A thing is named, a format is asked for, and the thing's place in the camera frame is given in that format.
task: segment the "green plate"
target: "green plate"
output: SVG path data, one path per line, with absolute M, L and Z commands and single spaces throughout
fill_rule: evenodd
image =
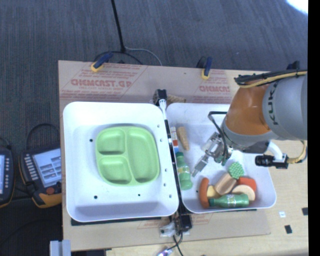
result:
M 102 130 L 96 137 L 95 154 L 99 174 L 110 185 L 147 184 L 160 172 L 155 139 L 141 127 L 118 126 Z

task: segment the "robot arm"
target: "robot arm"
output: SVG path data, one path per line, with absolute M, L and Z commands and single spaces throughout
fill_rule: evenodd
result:
M 208 118 L 217 131 L 202 147 L 205 155 L 196 164 L 196 176 L 214 158 L 223 166 L 233 150 L 258 155 L 256 165 L 287 168 L 306 157 L 308 140 L 308 73 L 306 70 L 285 70 L 235 78 L 240 86 L 220 127 L 210 112 Z M 299 140 L 304 144 L 297 159 L 283 154 L 271 140 Z

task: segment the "dark gray floor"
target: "dark gray floor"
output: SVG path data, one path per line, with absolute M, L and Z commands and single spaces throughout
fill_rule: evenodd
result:
M 164 66 L 194 68 L 202 56 L 214 69 L 276 71 L 300 61 L 308 68 L 308 16 L 285 0 L 115 0 L 123 42 L 154 52 Z M 59 126 L 58 60 L 93 61 L 121 48 L 110 0 L 0 0 L 0 137 L 18 155 L 29 130 Z M 143 51 L 130 52 L 159 65 Z M 115 54 L 110 62 L 137 61 Z M 57 140 L 48 127 L 33 147 Z M 0 209 L 0 256 L 49 255 L 62 239 L 61 207 L 38 209 L 16 191 Z

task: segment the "table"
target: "table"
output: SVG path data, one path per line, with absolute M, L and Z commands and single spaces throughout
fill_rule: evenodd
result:
M 73 101 L 148 103 L 156 89 L 191 103 L 230 103 L 238 87 L 234 77 L 259 73 L 248 70 L 210 71 L 201 78 L 197 68 L 142 66 L 107 63 L 99 73 L 90 71 L 89 62 L 59 61 L 60 130 L 64 130 L 63 109 Z M 297 141 L 277 145 L 288 156 L 300 153 Z M 108 250 L 107 255 L 156 255 L 172 238 L 160 238 L 160 220 L 72 225 L 66 209 L 64 145 L 62 161 L 63 239 L 72 251 Z M 193 214 L 193 228 L 185 235 L 180 249 L 184 255 L 307 255 L 308 160 L 288 169 L 270 168 L 277 194 L 273 207 L 257 211 Z M 172 255 L 180 255 L 175 249 Z

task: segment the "green bottle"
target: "green bottle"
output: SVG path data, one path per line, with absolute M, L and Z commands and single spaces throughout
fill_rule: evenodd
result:
M 191 174 L 189 166 L 185 162 L 184 153 L 175 153 L 176 167 L 181 190 L 189 190 L 192 188 Z
M 249 197 L 247 194 L 225 194 L 219 198 L 210 198 L 211 207 L 218 206 L 222 208 L 238 208 L 247 207 L 249 205 Z

